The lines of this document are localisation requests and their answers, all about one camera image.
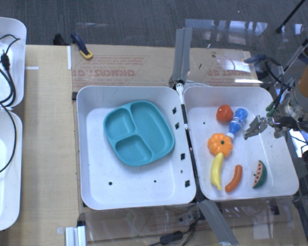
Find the brown cardboard board red print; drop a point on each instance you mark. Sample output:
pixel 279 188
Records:
pixel 118 65

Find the orange toy pumpkin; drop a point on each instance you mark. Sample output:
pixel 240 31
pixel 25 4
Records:
pixel 219 145

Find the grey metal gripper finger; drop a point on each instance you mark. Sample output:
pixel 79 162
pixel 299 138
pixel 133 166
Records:
pixel 258 122
pixel 252 132

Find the yellow banana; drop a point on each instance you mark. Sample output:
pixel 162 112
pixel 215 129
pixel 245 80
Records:
pixel 216 170

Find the white plastic tray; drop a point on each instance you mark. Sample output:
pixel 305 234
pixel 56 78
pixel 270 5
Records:
pixel 0 188
pixel 18 60
pixel 246 188
pixel 133 188

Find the blue and white toy bottle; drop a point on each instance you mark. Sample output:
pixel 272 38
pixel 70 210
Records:
pixel 237 120

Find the blue divided plate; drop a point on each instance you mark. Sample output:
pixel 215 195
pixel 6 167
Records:
pixel 149 127

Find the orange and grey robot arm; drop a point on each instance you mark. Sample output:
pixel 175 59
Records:
pixel 306 81

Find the red-orange toy tomato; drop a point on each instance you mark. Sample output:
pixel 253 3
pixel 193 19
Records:
pixel 224 114

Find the orange sausage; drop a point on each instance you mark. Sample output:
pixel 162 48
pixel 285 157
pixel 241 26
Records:
pixel 234 179

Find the toy watermelon slice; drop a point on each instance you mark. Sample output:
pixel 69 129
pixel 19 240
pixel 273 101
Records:
pixel 260 175

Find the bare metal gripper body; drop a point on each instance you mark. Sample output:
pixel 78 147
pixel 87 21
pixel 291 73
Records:
pixel 295 123

